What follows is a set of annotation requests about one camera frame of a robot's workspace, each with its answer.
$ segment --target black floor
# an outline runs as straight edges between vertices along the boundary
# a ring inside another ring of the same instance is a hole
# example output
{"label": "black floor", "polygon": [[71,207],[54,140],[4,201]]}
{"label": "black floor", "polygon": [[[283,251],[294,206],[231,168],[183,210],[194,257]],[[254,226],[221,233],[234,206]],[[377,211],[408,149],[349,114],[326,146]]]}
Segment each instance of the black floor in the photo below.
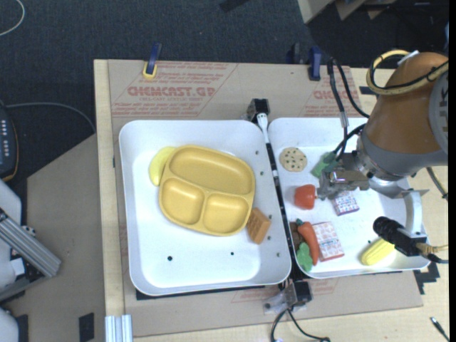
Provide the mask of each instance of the black floor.
{"label": "black floor", "polygon": [[[95,121],[93,60],[147,59],[153,41],[161,59],[285,63],[299,43],[323,59],[367,67],[392,48],[441,51],[449,0],[399,0],[371,20],[362,9],[340,20],[328,6],[304,24],[297,0],[21,0],[23,23],[0,35],[0,100],[5,105],[70,105]],[[417,7],[417,3],[426,3]],[[21,17],[0,0],[0,34]],[[20,145],[20,182],[87,138],[92,129],[65,108],[11,108]]]}

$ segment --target white tray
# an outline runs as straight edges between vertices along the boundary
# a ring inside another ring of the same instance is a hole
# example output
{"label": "white tray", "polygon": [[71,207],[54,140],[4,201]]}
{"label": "white tray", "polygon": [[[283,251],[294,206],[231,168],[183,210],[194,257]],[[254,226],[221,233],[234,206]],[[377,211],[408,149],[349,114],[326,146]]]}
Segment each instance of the white tray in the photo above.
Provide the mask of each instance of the white tray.
{"label": "white tray", "polygon": [[[257,245],[247,229],[229,237],[195,232],[171,223],[148,176],[155,153],[166,146],[201,145],[244,160],[256,180],[254,207],[271,215],[266,239]],[[269,158],[260,129],[245,120],[135,120],[119,134],[128,231],[130,277],[144,294],[279,284],[291,257]]]}
{"label": "white tray", "polygon": [[[366,122],[364,118],[350,118],[348,131]],[[290,222],[296,218],[312,224],[332,222],[341,240],[345,255],[329,261],[319,261],[306,272],[310,277],[325,279],[337,276],[370,274],[379,272],[421,269],[429,261],[421,256],[406,257],[396,250],[387,259],[374,266],[364,266],[360,255],[378,235],[372,225],[380,216],[389,217],[405,225],[406,213],[403,199],[390,199],[374,190],[356,190],[353,194],[360,209],[357,212],[337,216],[331,201],[316,199],[312,210],[304,210],[294,205],[294,190],[298,186],[313,184],[318,187],[318,179],[310,171],[320,160],[321,155],[336,148],[343,138],[341,121],[338,118],[279,118],[269,126],[269,139],[274,150],[279,173],[285,212]],[[356,148],[356,138],[349,140],[346,152]],[[289,172],[279,162],[281,151],[287,147],[298,147],[307,156],[308,165],[302,172]]]}

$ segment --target red toy tomato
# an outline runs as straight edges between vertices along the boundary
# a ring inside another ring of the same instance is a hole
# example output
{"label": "red toy tomato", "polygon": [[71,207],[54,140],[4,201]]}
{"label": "red toy tomato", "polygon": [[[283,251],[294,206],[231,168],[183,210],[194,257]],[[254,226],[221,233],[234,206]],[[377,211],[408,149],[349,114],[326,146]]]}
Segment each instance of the red toy tomato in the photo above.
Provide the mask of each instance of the red toy tomato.
{"label": "red toy tomato", "polygon": [[313,209],[315,205],[315,186],[308,184],[296,188],[294,192],[294,204],[303,209]]}

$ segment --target wooden table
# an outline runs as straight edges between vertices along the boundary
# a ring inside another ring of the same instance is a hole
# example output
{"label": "wooden table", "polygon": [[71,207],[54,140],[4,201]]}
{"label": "wooden table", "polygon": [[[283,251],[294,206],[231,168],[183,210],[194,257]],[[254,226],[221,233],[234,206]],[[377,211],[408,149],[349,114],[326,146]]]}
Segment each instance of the wooden table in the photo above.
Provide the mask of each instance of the wooden table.
{"label": "wooden table", "polygon": [[[256,65],[261,71],[264,65]],[[118,227],[118,199],[116,195],[115,170],[113,168],[113,132],[110,114],[110,85],[108,62],[96,60],[95,99],[98,127],[98,164],[100,174],[100,204],[103,234],[103,265],[105,281],[105,310],[108,316],[125,314],[123,298],[123,278],[120,265],[120,242]],[[305,66],[293,66],[294,72],[306,75]],[[392,71],[378,70],[377,81],[389,77]],[[289,75],[289,68],[281,66],[275,73],[280,82],[281,75]],[[353,79],[357,86],[365,86],[365,69],[352,68]],[[366,111],[370,111],[375,102],[371,95],[360,95]],[[437,175],[447,184],[447,168],[436,169]],[[440,193],[425,171],[411,179],[415,189],[430,189],[423,197],[423,210],[426,230],[435,245],[448,242],[447,202],[440,198]],[[443,341],[443,337],[431,324],[434,316],[449,333],[449,274],[448,265],[438,267],[440,278],[435,283],[425,285],[422,308],[365,313],[331,318],[315,318],[302,321],[303,329],[317,336],[330,336],[332,341]],[[258,324],[236,328],[221,328],[189,333],[174,333],[164,336],[135,338],[135,341],[269,341],[271,324]],[[276,338],[285,341],[305,341],[290,321],[280,323],[276,329]]]}

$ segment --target yellow plate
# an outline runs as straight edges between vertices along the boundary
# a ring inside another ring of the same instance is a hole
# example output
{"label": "yellow plate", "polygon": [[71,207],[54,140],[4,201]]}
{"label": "yellow plate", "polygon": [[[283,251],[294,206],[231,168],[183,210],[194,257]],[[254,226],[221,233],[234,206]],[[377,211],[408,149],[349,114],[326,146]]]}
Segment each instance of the yellow plate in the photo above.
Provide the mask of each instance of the yellow plate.
{"label": "yellow plate", "polygon": [[247,224],[255,194],[255,176],[238,157],[186,145],[166,162],[160,181],[163,214],[186,228],[217,236],[239,232]]}

